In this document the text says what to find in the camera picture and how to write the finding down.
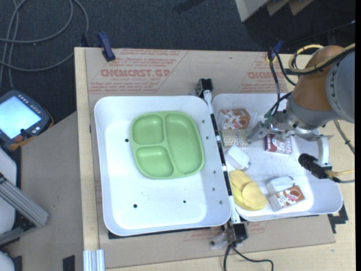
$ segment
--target green plate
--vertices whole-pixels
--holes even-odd
[[[204,165],[197,125],[183,112],[151,112],[131,124],[131,148],[138,169],[146,177],[190,176]]]

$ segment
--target black floor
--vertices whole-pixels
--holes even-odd
[[[235,0],[71,0],[74,13],[69,25],[56,37],[31,43],[0,43],[3,68],[0,95],[12,87],[39,101],[55,123],[76,110],[73,48],[87,30],[89,43],[105,31],[112,47],[187,50],[267,51],[278,40],[286,44],[282,53],[292,53],[310,43],[347,46],[355,42],[356,0],[315,0],[298,15],[283,7],[270,17],[266,8],[242,23]],[[31,41],[52,36],[71,18],[68,0],[0,0],[0,38],[6,38],[18,5],[16,40]],[[347,25],[333,35],[324,33]],[[15,23],[10,30],[13,37]],[[48,70],[34,71],[64,63]]]

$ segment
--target device screen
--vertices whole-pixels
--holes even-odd
[[[0,104],[0,129],[11,139],[40,120],[40,116],[15,96]]]

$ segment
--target yellow plastic dish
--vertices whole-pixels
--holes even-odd
[[[197,125],[184,112],[151,112],[131,124],[131,148],[138,169],[146,177],[170,179],[190,176],[204,165]]]

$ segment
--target table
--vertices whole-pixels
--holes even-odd
[[[187,94],[185,91],[192,90],[192,84],[189,81],[195,79],[195,77],[213,77],[220,76],[234,76],[242,77],[239,72],[235,72],[234,67],[245,69],[245,72],[253,76],[258,76],[262,79],[262,75],[267,73],[268,70],[263,69],[263,66],[259,65],[259,61],[264,59],[265,54],[262,53],[236,53],[236,52],[216,52],[216,51],[161,51],[161,50],[143,50],[143,54],[157,53],[157,55],[167,55],[173,57],[174,61],[170,62],[166,67],[162,68],[169,72],[163,72],[169,75],[175,73],[174,71],[182,71],[184,74],[185,82],[177,85],[177,89],[173,90],[174,95],[179,93]],[[88,55],[92,53],[93,57],[97,59],[91,64],[87,65]],[[119,58],[115,63],[121,63],[122,58],[137,57],[140,55],[140,50],[118,50],[116,56]],[[100,248],[99,238],[99,226],[98,214],[96,209],[96,185],[94,181],[94,166],[93,166],[93,146],[92,137],[89,131],[91,125],[90,114],[91,109],[89,106],[89,90],[91,85],[88,84],[88,76],[90,71],[95,73],[97,65],[104,66],[102,61],[101,49],[86,49],[83,47],[75,48],[74,52],[75,65],[76,65],[76,87],[77,87],[77,114],[78,114],[78,134],[79,134],[79,151],[80,151],[80,176],[81,176],[81,200],[82,200],[82,219],[83,219],[83,246],[84,250],[95,251]],[[287,55],[283,55],[284,61],[288,59]],[[232,67],[228,67],[229,61],[238,59],[238,62],[232,62]],[[219,72],[209,72],[204,68],[204,65],[213,65],[219,69]],[[187,67],[187,71],[184,72],[182,68]],[[96,75],[92,78],[92,81],[96,82]],[[234,91],[234,86],[221,87],[222,82],[215,81],[215,90],[217,87],[221,88],[220,91],[231,93]],[[252,85],[247,86],[248,91],[255,91]],[[267,85],[259,85],[262,90],[267,88]],[[157,95],[162,95],[170,91],[171,80],[165,79],[161,81],[161,87],[156,89]],[[348,123],[342,123],[347,134],[354,141],[354,125]],[[327,125],[322,132],[333,133],[335,137],[330,141],[331,149],[331,162],[333,163],[336,171],[344,169],[350,169],[354,166],[354,157],[349,149],[343,144],[342,139],[337,135],[335,128],[332,124]],[[282,250],[262,251],[246,254],[252,259],[271,259],[275,264],[275,269],[287,270],[290,266],[296,266],[298,270],[355,270],[355,189],[354,184],[344,184],[340,186],[341,192],[344,197],[345,207],[349,220],[345,225],[337,225],[337,234],[334,235],[335,242],[330,244],[286,248]],[[127,267],[118,266],[116,268],[108,268],[112,271],[120,270],[222,270],[222,257],[219,256],[224,250],[219,251],[215,256],[206,256],[206,258],[196,258],[192,260],[171,261],[167,263],[153,263],[147,265],[133,265]],[[135,253],[134,257],[147,256],[147,254]],[[228,270],[236,270],[237,268],[244,268],[244,270],[269,270],[269,263],[254,264],[250,262],[240,263],[240,259],[236,255],[231,255],[228,258]]]

